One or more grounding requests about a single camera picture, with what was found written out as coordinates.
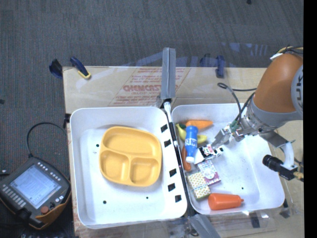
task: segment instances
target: yellow bowl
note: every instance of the yellow bowl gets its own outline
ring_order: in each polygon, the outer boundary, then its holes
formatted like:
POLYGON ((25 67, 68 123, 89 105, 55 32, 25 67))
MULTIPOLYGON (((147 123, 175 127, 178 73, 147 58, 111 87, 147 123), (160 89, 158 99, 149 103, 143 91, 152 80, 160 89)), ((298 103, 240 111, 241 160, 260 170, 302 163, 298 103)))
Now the yellow bowl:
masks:
POLYGON ((159 139, 144 130, 114 126, 101 141, 99 168, 116 183, 149 186, 159 178, 162 148, 159 139))

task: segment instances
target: water bottle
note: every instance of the water bottle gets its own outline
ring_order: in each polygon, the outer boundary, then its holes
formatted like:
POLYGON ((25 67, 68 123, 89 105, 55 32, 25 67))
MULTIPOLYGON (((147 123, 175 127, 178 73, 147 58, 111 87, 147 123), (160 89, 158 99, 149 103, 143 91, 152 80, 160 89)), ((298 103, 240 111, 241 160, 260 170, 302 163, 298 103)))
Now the water bottle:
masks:
POLYGON ((198 128, 196 126, 186 127, 186 137, 185 137, 185 148, 187 151, 186 161, 189 163, 194 163, 194 154, 197 150, 197 133, 198 128))

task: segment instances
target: orange object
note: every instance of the orange object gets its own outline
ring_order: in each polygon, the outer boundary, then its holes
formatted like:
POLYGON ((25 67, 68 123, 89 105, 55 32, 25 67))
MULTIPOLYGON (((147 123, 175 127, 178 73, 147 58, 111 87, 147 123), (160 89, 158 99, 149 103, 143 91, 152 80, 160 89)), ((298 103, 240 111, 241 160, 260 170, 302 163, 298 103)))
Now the orange object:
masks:
POLYGON ((212 193, 208 205, 212 210, 223 210, 239 207, 244 200, 239 195, 212 193))
POLYGON ((211 125, 213 125, 213 121, 210 120, 188 120, 185 123, 186 127, 188 126, 196 126, 199 129, 207 128, 211 125))
POLYGON ((186 151, 185 146, 183 146, 183 148, 182 148, 181 157, 182 157, 182 163, 183 163, 183 168, 184 168, 184 170, 186 170, 186 171, 191 171, 192 166, 190 165, 190 163, 188 163, 188 162, 186 161, 187 151, 186 151))

